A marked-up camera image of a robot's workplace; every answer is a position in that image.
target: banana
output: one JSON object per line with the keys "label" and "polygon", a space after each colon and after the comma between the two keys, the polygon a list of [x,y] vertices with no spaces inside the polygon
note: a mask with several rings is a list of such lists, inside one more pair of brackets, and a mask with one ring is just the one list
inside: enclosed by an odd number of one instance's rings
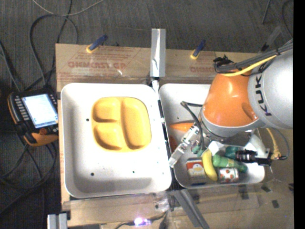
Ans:
{"label": "banana", "polygon": [[218,180],[217,172],[212,163],[212,152],[210,149],[204,151],[202,155],[202,163],[205,174],[213,181]]}

